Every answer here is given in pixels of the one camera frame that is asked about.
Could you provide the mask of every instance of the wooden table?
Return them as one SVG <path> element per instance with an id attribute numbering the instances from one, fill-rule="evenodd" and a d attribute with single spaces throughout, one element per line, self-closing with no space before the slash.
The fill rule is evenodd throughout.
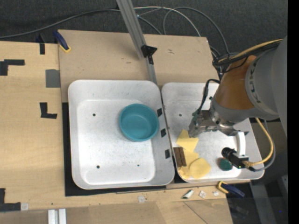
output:
<path id="1" fill-rule="evenodd" d="M 112 79 L 112 74 L 114 74 L 115 79 L 143 80 L 147 79 L 147 74 L 145 67 L 138 66 L 140 61 L 133 52 L 134 46 L 133 43 L 130 43 L 128 34 L 78 31 L 61 31 L 61 34 L 66 41 L 70 42 L 73 57 L 70 54 L 62 53 L 57 44 L 45 44 L 45 54 L 41 55 L 38 43 L 0 42 L 0 61 L 4 59 L 25 60 L 24 66 L 11 65 L 8 67 L 8 75 L 0 76 L 0 188 L 6 188 L 5 203 L 28 203 L 29 210 L 34 211 L 67 208 L 69 214 L 73 213 L 68 215 L 68 220 L 71 217 L 74 218 L 76 213 L 77 215 L 80 213 L 79 210 L 72 208 L 81 208 L 83 213 L 84 208 L 88 208 L 90 221 L 92 221 L 96 216 L 95 213 L 97 213 L 95 210 L 106 213 L 106 207 L 103 204 L 109 204 L 107 208 L 110 215 L 106 214 L 107 220 L 109 217 L 113 217 L 113 210 L 120 214 L 122 212 L 130 213 L 128 210 L 133 208 L 138 212 L 131 212 L 132 215 L 135 213 L 134 215 L 142 216 L 142 214 L 147 213 L 148 223 L 185 223 L 186 218 L 188 218 L 189 223 L 205 223 L 198 213 L 205 215 L 205 219 L 210 218 L 210 220 L 221 220 L 221 223 L 232 223 L 225 194 L 221 192 L 218 196 L 213 194 L 217 191 L 215 184 L 194 187 L 194 185 L 189 184 L 184 186 L 183 184 L 172 183 L 165 190 L 158 191 L 65 197 L 62 102 L 67 102 L 65 91 L 68 84 L 72 80 L 88 78 L 90 74 L 95 74 L 97 70 L 94 69 L 100 69 L 101 72 L 97 76 L 94 75 L 89 78 Z M 126 73 L 125 69 L 117 73 L 118 66 L 109 64 L 109 56 L 105 54 L 107 53 L 105 49 L 94 48 L 90 50 L 86 47 L 84 49 L 84 46 L 78 48 L 76 43 L 72 42 L 73 40 L 80 40 L 78 34 L 88 35 L 87 37 L 105 37 L 101 40 L 102 42 L 100 41 L 100 45 L 95 40 L 89 40 L 89 43 L 93 42 L 93 45 L 98 48 L 106 47 L 103 43 L 103 40 L 106 40 L 110 43 L 110 50 L 114 51 L 111 52 L 111 56 L 119 61 L 124 60 L 123 62 L 127 65 L 138 67 L 139 71 Z M 122 41 L 118 46 L 120 53 L 116 53 L 114 50 L 114 45 L 118 44 L 117 37 L 120 37 Z M 145 38 L 148 45 L 163 47 L 160 49 L 161 52 L 157 52 L 157 55 L 154 56 L 159 85 L 170 81 L 196 82 L 197 78 L 199 78 L 197 82 L 204 82 L 207 75 L 209 75 L 208 78 L 217 78 L 217 74 L 210 64 L 212 58 L 206 46 L 191 49 L 193 54 L 197 53 L 197 56 L 185 57 L 183 55 L 188 49 L 183 46 L 182 41 L 190 45 L 192 42 L 204 44 L 207 43 L 205 38 L 175 36 L 163 38 L 163 36 L 155 35 L 146 35 Z M 81 60 L 77 60 L 76 63 L 72 62 L 78 57 L 81 57 Z M 103 66 L 99 68 L 96 65 L 86 65 L 94 64 L 94 61 L 101 57 L 102 60 L 105 60 L 104 68 Z M 88 69 L 87 72 L 81 70 L 81 76 L 78 69 L 82 68 L 83 61 L 85 61 Z M 178 64 L 182 65 L 182 62 L 186 68 L 183 72 L 177 69 Z M 198 70 L 188 68 L 188 66 L 193 65 L 193 62 L 196 62 Z M 173 69 L 170 69 L 169 74 L 166 74 L 168 68 L 165 70 L 163 65 L 172 65 Z M 46 87 L 45 73 L 46 70 L 50 69 L 60 70 L 61 88 Z M 48 113 L 57 114 L 56 119 L 41 118 L 41 102 L 48 104 Z M 194 190 L 194 194 L 187 202 L 184 202 L 185 200 L 181 199 L 181 196 L 191 189 Z M 200 191 L 206 192 L 206 198 L 203 199 L 199 196 Z M 144 196 L 145 203 L 138 203 L 138 196 Z M 221 212 L 222 217 L 211 215 L 213 211 Z M 21 218 L 22 215 L 25 215 L 24 212 L 0 213 L 0 220 L 5 218 L 9 223 L 8 220 L 13 221 L 14 218 Z M 130 219 L 130 215 L 126 214 L 125 216 L 126 218 L 122 219 L 123 223 Z M 159 216 L 160 219 L 157 217 L 158 219 L 153 222 L 153 219 L 150 218 L 153 216 Z"/>

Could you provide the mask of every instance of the white tray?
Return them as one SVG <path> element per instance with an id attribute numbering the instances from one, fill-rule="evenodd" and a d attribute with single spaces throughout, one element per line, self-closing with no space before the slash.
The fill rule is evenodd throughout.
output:
<path id="1" fill-rule="evenodd" d="M 159 88 L 150 81 L 77 80 L 68 89 L 71 168 L 83 189 L 160 186 L 174 177 L 171 147 Z M 130 104 L 159 112 L 159 131 L 129 141 L 119 115 Z"/>
<path id="2" fill-rule="evenodd" d="M 165 116 L 169 128 L 172 147 L 178 147 L 176 141 L 183 129 L 189 130 L 189 124 L 192 119 L 192 113 L 196 111 L 201 103 L 204 83 L 167 83 L 162 87 L 162 97 L 165 109 Z M 208 110 L 210 99 L 216 90 L 218 84 L 209 84 L 209 93 L 202 107 Z M 249 156 L 250 161 L 260 161 L 261 155 L 250 125 L 249 119 L 237 124 L 236 130 L 249 131 L 245 136 L 246 149 L 245 154 Z M 230 147 L 237 150 L 237 140 L 235 137 L 228 137 L 220 131 L 201 133 L 195 152 L 199 157 L 205 158 L 211 165 L 211 171 L 200 179 L 184 179 L 190 183 L 214 182 L 214 181 L 234 181 L 234 180 L 252 180 L 261 178 L 264 171 L 252 172 L 245 168 L 237 169 L 233 167 L 230 171 L 223 171 L 219 168 L 219 160 L 222 158 L 221 151 L 224 147 Z"/>

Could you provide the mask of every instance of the metal pole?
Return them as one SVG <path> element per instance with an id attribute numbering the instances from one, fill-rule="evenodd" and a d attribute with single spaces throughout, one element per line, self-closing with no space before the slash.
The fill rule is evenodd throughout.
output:
<path id="1" fill-rule="evenodd" d="M 132 41 L 135 45 L 137 54 L 140 59 L 143 59 L 146 63 L 148 69 L 148 75 L 150 81 L 157 84 L 157 78 L 155 74 L 155 68 L 153 62 L 149 60 L 149 56 L 145 57 L 145 54 L 142 52 L 142 46 L 146 46 L 146 42 L 137 19 L 133 4 L 131 0 L 116 0 L 118 7 L 120 8 L 121 15 L 125 21 L 127 29 L 131 35 Z"/>

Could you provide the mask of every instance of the blue and yellow clamp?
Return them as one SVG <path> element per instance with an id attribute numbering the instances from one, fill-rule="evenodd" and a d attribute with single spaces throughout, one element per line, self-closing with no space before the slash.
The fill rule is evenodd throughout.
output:
<path id="1" fill-rule="evenodd" d="M 53 36 L 59 43 L 59 47 L 65 52 L 69 53 L 71 51 L 71 47 L 68 46 L 65 39 L 61 36 L 61 34 L 58 31 L 53 31 Z"/>
<path id="2" fill-rule="evenodd" d="M 245 197 L 245 193 L 243 193 L 241 190 L 239 190 L 238 188 L 232 186 L 232 185 L 229 185 L 227 183 L 225 183 L 224 181 L 220 181 L 218 184 L 217 184 L 217 188 L 227 194 L 227 193 L 232 193 L 232 194 L 235 194 L 237 197 Z"/>

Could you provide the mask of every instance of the blue bowl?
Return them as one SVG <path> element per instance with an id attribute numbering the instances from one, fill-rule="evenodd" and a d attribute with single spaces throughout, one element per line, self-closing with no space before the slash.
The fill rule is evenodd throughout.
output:
<path id="1" fill-rule="evenodd" d="M 126 106 L 120 114 L 122 133 L 131 141 L 146 141 L 154 137 L 159 129 L 159 120 L 154 111 L 141 104 Z"/>

